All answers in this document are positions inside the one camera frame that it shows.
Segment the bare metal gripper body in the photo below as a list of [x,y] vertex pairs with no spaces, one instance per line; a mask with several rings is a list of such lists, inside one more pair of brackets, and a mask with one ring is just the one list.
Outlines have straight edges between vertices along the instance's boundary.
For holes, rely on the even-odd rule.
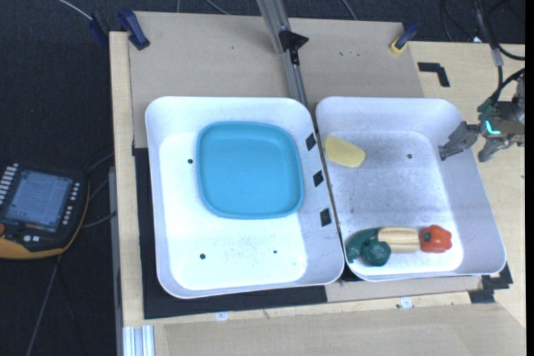
[[524,78],[517,79],[516,91],[511,101],[498,102],[499,137],[508,143],[525,142],[525,85]]

